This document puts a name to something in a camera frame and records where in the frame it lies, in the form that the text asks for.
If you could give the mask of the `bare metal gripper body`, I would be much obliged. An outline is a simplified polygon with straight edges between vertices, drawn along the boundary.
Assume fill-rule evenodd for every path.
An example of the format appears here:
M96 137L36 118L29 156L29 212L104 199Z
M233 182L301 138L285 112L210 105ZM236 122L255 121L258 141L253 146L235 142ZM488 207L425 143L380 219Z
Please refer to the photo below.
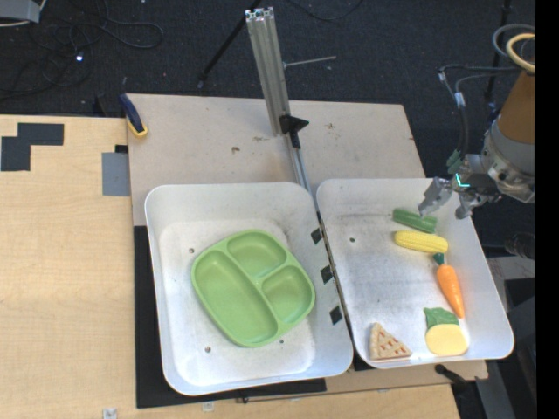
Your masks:
M452 172L452 188L468 201L496 202L508 196L535 202L535 178L498 155L468 154Z

